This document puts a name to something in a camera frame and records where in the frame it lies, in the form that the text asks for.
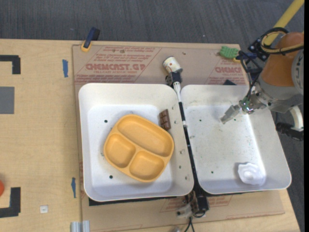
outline black metal bracket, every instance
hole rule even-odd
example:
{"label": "black metal bracket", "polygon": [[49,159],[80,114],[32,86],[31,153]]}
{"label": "black metal bracket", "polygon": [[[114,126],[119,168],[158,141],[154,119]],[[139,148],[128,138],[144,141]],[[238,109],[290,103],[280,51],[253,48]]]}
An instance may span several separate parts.
{"label": "black metal bracket", "polygon": [[301,131],[294,130],[293,125],[279,122],[276,124],[276,130],[295,140],[298,140],[298,141],[304,140],[304,130],[301,130]]}
{"label": "black metal bracket", "polygon": [[269,57],[269,54],[264,52],[261,48],[261,39],[258,38],[255,40],[249,47],[248,50],[251,51],[252,53],[255,53],[256,56],[261,59],[262,61],[266,61]]}
{"label": "black metal bracket", "polygon": [[175,82],[181,83],[183,81],[180,72],[170,72],[169,75],[165,77],[166,85],[173,87]]}

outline yellow cable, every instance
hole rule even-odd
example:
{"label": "yellow cable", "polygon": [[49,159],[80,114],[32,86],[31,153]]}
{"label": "yellow cable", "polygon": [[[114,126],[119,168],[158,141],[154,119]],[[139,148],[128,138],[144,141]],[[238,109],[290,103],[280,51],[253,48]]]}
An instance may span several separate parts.
{"label": "yellow cable", "polygon": [[[279,21],[274,25],[274,28],[276,27],[284,28],[293,18],[293,16],[297,13],[297,11],[301,8],[304,2],[305,0],[294,0],[288,7],[288,9],[284,12],[284,14],[281,16]],[[267,37],[267,40],[265,40],[265,45],[271,45],[271,43],[273,43],[276,37],[277,37],[276,35]]]}
{"label": "yellow cable", "polygon": [[301,44],[296,44],[296,45],[293,45],[293,46],[289,46],[289,47],[285,47],[285,48],[280,48],[280,49],[268,49],[268,48],[265,48],[265,47],[264,47],[265,41],[266,41],[271,35],[275,35],[275,37],[276,37],[278,34],[286,34],[286,33],[283,32],[283,31],[271,32],[271,33],[265,35],[265,36],[262,38],[262,40],[261,40],[261,48],[263,49],[264,52],[267,52],[267,53],[270,53],[270,54],[274,54],[274,53],[280,53],[280,52],[284,52],[284,51],[293,50],[293,49],[296,49],[296,48],[299,48],[299,47],[304,47],[304,44],[301,43]]}

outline green connector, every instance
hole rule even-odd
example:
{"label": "green connector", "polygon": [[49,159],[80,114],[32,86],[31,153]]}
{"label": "green connector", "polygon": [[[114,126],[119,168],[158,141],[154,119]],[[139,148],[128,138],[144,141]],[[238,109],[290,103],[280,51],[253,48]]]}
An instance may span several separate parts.
{"label": "green connector", "polygon": [[248,114],[251,114],[254,112],[254,109],[251,107],[250,99],[245,96],[241,101],[239,101],[239,104],[242,108],[242,110]]}
{"label": "green connector", "polygon": [[220,55],[224,58],[233,59],[237,57],[238,51],[239,50],[237,48],[230,48],[227,46],[222,46],[220,50]]}

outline wire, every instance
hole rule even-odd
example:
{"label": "wire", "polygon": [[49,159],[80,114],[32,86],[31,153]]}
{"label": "wire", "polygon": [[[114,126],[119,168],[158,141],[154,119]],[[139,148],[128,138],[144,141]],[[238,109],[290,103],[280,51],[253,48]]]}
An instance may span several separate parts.
{"label": "wire", "polygon": [[244,53],[243,51],[239,51],[238,54],[240,56],[246,56],[248,59],[250,59],[250,61],[252,61],[253,64],[255,64],[257,68],[259,68],[260,70],[263,69],[252,57],[250,57],[248,54]]}
{"label": "wire", "polygon": [[194,192],[191,191],[191,192],[190,192],[190,202],[191,202],[193,199],[194,199]]}
{"label": "wire", "polygon": [[195,214],[193,214],[193,216],[194,216],[195,218],[201,218],[201,217],[203,217],[203,216],[205,215],[205,213],[206,213],[206,211],[204,211],[204,212],[196,212]]}
{"label": "wire", "polygon": [[[248,74],[249,71],[248,71],[248,69],[247,69],[246,64],[244,63],[243,55],[245,55],[245,53],[244,53],[243,51],[239,51],[240,63],[241,63],[241,65],[242,65],[243,69],[245,70],[245,72]],[[260,70],[262,70],[262,67],[259,66],[256,62],[253,62],[253,64],[255,64]],[[256,77],[255,77],[253,80],[251,79],[251,75],[248,75],[248,79],[249,79],[249,82],[250,82],[250,83],[249,83],[249,90],[248,90],[248,93],[247,93],[247,95],[246,95],[246,97],[247,97],[248,99],[249,99],[250,96],[251,96],[252,88],[253,88],[254,84],[257,82],[257,79],[258,79],[258,77],[259,77],[260,72],[256,75]]]}
{"label": "wire", "polygon": [[190,218],[189,218],[189,223],[188,223],[188,226],[187,226],[187,228],[185,229],[185,231],[184,231],[184,232],[187,232],[187,231],[188,231],[188,229],[190,228],[190,226],[191,226],[191,221],[192,221],[192,218],[190,217]]}
{"label": "wire", "polygon": [[192,217],[189,218],[188,226],[187,226],[187,228],[185,229],[184,232],[187,232],[190,227],[192,228],[192,231],[195,232],[194,227],[193,227],[193,223],[192,223]]}
{"label": "wire", "polygon": [[279,113],[276,112],[276,114],[275,114],[275,124],[277,124],[277,122],[278,122],[278,115],[279,115]]}
{"label": "wire", "polygon": [[266,33],[264,33],[261,36],[261,48],[264,52],[268,53],[268,54],[286,54],[286,53],[290,53],[290,52],[294,52],[294,51],[298,51],[301,49],[304,49],[304,43],[300,43],[300,44],[296,44],[293,46],[289,46],[289,47],[285,47],[285,48],[272,48],[270,46],[266,46],[265,45],[265,40],[268,36],[272,35],[272,34],[287,34],[289,31],[286,30],[285,28],[272,28],[270,30],[268,30]]}

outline gray floor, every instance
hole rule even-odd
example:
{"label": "gray floor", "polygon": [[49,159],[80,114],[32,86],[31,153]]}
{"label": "gray floor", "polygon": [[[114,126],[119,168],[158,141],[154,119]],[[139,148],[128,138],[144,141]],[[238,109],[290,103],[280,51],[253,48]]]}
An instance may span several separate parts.
{"label": "gray floor", "polygon": [[[96,27],[101,41],[231,43],[246,50],[292,1],[0,0],[0,38],[83,40]],[[302,7],[286,28],[303,31],[304,17]],[[280,138],[293,178],[288,191],[304,231],[304,144]]]}

